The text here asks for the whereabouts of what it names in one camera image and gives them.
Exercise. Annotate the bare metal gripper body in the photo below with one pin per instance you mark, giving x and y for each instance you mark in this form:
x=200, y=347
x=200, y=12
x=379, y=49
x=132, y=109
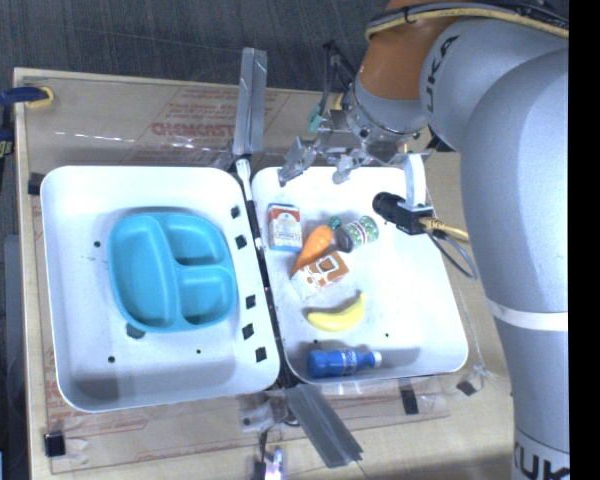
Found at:
x=347, y=135

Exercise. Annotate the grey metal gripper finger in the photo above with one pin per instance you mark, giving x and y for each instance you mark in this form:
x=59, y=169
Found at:
x=295, y=160
x=349, y=164

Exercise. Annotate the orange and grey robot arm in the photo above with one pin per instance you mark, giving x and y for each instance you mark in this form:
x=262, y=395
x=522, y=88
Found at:
x=510, y=168

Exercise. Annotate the white and orange carton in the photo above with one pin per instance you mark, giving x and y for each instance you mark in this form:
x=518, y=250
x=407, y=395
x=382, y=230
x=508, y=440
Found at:
x=284, y=228

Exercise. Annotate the green and white can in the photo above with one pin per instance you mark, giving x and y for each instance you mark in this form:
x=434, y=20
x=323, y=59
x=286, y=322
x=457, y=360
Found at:
x=360, y=233

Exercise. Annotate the orange carrot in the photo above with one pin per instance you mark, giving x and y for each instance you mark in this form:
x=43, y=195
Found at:
x=312, y=248

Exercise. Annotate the thin black and white rod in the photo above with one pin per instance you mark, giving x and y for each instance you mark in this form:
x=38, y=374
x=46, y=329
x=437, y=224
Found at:
x=261, y=263

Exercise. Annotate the white and orange packet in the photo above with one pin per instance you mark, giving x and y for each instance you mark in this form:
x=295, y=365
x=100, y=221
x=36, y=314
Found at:
x=322, y=273

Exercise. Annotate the white plastic tray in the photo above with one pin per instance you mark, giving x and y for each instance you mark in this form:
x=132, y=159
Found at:
x=410, y=293
x=80, y=268

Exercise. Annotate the yellow banana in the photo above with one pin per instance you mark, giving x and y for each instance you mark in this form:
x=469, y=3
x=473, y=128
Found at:
x=337, y=316

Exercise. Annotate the brown cardboard board red print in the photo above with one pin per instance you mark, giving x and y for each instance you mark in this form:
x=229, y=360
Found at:
x=130, y=123

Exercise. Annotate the blue divided plate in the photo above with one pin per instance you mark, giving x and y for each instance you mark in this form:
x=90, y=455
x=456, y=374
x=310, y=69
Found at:
x=150, y=268

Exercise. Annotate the blue bottle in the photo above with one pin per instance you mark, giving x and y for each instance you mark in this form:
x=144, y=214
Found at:
x=335, y=363

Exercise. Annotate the black cylinder on white bracket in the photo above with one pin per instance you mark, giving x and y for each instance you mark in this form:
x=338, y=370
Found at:
x=405, y=213

